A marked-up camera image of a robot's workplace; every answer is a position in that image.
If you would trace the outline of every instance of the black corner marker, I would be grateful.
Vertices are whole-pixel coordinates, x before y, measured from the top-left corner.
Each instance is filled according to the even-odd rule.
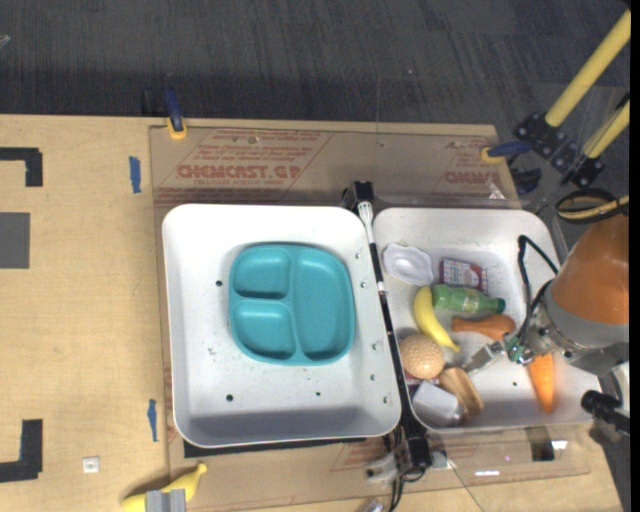
[[[0,160],[24,161],[26,187],[41,187],[42,179],[42,153],[38,148],[2,148],[0,147]]]
[[[42,420],[22,420],[20,458],[0,463],[0,483],[35,480],[42,471]]]

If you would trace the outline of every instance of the white tray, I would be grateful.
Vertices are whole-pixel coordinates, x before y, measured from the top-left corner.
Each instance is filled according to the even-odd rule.
[[[364,227],[333,207],[184,205],[162,225],[175,424],[205,448],[381,436],[401,413]],[[234,258],[258,243],[325,249],[347,267],[355,339],[338,361],[257,361],[233,341],[227,281]]]
[[[558,263],[544,223],[522,210],[389,208],[376,216],[374,235],[380,253],[390,243],[413,246],[428,253],[436,282],[440,277],[438,264],[443,257],[485,267],[489,295],[506,300],[504,313],[511,316],[517,326],[525,317],[524,290],[518,270],[518,236],[528,236],[556,265]],[[531,247],[527,247],[525,264],[535,295],[554,274]],[[400,281],[384,270],[383,275],[389,292],[391,318],[400,341],[418,332],[412,312],[418,287]],[[451,364],[465,364],[489,341],[480,334],[451,332],[453,313],[437,312],[437,316],[462,347],[457,354],[447,350],[447,360]],[[503,356],[472,376],[484,401],[484,411],[459,427],[434,430],[453,433],[591,421],[592,417],[581,408],[580,400],[587,390],[600,389],[597,377],[569,366],[561,357],[556,358],[555,367],[557,405],[552,414],[539,408],[527,370]]]

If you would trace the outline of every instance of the orange carrot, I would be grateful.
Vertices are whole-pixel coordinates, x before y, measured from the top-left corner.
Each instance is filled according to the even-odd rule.
[[[536,357],[528,368],[538,401],[544,412],[551,414],[555,407],[553,354]]]

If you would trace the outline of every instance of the gray square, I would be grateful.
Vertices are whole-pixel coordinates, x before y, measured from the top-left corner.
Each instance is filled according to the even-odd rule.
[[[0,212],[0,268],[29,268],[30,213]]]

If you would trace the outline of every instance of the toy banana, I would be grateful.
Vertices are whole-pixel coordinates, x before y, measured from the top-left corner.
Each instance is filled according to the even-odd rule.
[[[191,473],[177,478],[166,487],[160,489],[162,492],[171,492],[174,489],[184,489],[185,499],[189,501],[196,493],[198,482],[203,473],[206,473],[207,466],[198,464],[198,467]],[[122,507],[126,512],[145,512],[146,493],[129,496],[122,502]]]
[[[433,310],[431,288],[428,286],[420,288],[413,299],[413,314],[418,324],[418,329],[420,329],[422,334],[431,336],[431,338],[442,347],[449,347],[453,349],[454,352],[460,350],[460,347],[454,343],[449,333],[436,318]]]

